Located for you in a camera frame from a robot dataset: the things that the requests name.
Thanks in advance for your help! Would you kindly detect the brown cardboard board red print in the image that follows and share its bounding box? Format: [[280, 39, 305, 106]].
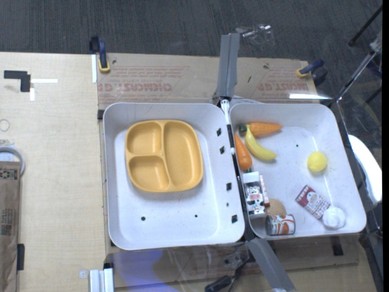
[[95, 52, 360, 289]]

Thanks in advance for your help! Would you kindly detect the orange divided plate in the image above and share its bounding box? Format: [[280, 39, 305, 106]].
[[124, 119, 205, 193]]

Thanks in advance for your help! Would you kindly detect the white plastic tray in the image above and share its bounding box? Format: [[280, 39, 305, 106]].
[[102, 102, 246, 251], [228, 102, 368, 240]]

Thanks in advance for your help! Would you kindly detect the orange and white can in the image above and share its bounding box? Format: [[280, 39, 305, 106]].
[[264, 214, 297, 237]]

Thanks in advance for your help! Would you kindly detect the brown paper bag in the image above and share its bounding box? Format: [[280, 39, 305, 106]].
[[0, 161, 22, 292]]

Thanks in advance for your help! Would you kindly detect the yellow lemon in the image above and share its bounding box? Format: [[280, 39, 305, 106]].
[[306, 151, 328, 173]]

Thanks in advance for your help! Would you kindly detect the yellow banana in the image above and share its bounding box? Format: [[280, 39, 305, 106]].
[[244, 124, 278, 163]]

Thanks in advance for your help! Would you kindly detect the orange carrot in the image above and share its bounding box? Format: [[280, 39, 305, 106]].
[[238, 122, 283, 138], [233, 133, 253, 173]]

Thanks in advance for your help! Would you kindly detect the white cow print milk carton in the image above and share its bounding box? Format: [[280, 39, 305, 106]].
[[243, 171, 266, 217]]

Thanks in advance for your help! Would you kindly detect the brown round bread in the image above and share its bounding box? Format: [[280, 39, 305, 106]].
[[266, 198, 287, 217]]

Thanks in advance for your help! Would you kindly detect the red and white carton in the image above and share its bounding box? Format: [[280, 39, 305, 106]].
[[295, 184, 331, 220]]

